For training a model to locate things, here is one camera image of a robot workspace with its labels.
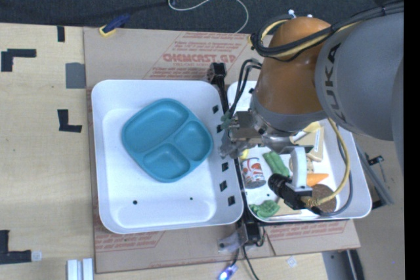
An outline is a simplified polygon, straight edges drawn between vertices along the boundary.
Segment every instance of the blue plate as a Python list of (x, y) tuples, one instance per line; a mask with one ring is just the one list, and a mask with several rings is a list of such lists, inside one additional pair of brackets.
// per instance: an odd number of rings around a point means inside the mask
[(186, 106), (169, 98), (132, 116), (121, 136), (130, 156), (160, 182), (175, 182), (191, 173), (213, 150), (204, 124)]

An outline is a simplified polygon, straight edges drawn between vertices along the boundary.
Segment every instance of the food can label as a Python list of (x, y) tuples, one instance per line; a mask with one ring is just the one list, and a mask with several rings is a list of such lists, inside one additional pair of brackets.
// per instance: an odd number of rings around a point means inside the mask
[(242, 161), (242, 175), (245, 182), (245, 188), (257, 188), (266, 184), (263, 170), (258, 157), (250, 157)]

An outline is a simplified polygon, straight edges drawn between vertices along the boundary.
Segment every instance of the wooden table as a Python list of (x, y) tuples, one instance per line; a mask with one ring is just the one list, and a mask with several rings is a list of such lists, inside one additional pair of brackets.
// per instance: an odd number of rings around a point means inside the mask
[[(42, 260), (0, 265), (0, 279), (65, 279), (66, 261), (94, 258), (85, 89), (67, 89), (66, 64), (84, 64), (83, 29), (0, 24), (0, 51), (36, 49), (0, 72), (0, 230), (9, 250), (41, 251)], [(59, 131), (58, 110), (70, 125)], [(260, 258), (260, 279), (327, 279), (321, 253)], [(227, 263), (95, 275), (95, 279), (216, 279)], [(234, 279), (253, 279), (244, 261)]]

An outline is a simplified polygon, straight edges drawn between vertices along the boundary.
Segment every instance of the white cable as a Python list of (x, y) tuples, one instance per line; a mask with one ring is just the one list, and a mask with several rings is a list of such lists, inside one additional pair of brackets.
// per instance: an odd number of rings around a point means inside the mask
[[(178, 9), (178, 8), (176, 8), (176, 7), (174, 7), (174, 6), (172, 6), (172, 4), (171, 4), (171, 0), (168, 0), (168, 6), (171, 8), (171, 9), (173, 9), (173, 10), (177, 10), (177, 11), (180, 11), (180, 12), (182, 12), (182, 11), (186, 11), (186, 10), (194, 10), (194, 9), (196, 9), (196, 8), (198, 8), (198, 7), (200, 7), (200, 6), (202, 6), (202, 5), (204, 5), (204, 4), (206, 4), (206, 3), (208, 3), (209, 1), (212, 1), (212, 0), (205, 0), (205, 1), (202, 1), (201, 3), (199, 3), (199, 4), (197, 4), (197, 5), (195, 5), (195, 6), (192, 6), (192, 7), (188, 7), (188, 8), (185, 8), (185, 9)], [(238, 29), (235, 33), (239, 33), (246, 25), (247, 25), (247, 23), (248, 23), (248, 20), (249, 20), (249, 13), (248, 13), (248, 9), (247, 9), (247, 7), (245, 6), (245, 4), (244, 3), (242, 3), (240, 0), (235, 0), (235, 1), (237, 1), (242, 7), (243, 7), (243, 9), (245, 10), (245, 13), (246, 13), (246, 20), (245, 20), (245, 23), (242, 25), (242, 27), (240, 28), (240, 29)]]

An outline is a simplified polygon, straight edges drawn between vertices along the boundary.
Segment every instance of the green vegetable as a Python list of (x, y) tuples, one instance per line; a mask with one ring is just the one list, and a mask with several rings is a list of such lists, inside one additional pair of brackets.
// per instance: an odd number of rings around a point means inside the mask
[(274, 174), (281, 174), (286, 177), (290, 176), (290, 170), (286, 167), (280, 155), (278, 155), (275, 151), (264, 153), (262, 157), (264, 157)]
[(250, 204), (249, 207), (259, 218), (271, 217), (280, 209), (280, 206), (272, 199), (268, 199), (260, 205)]

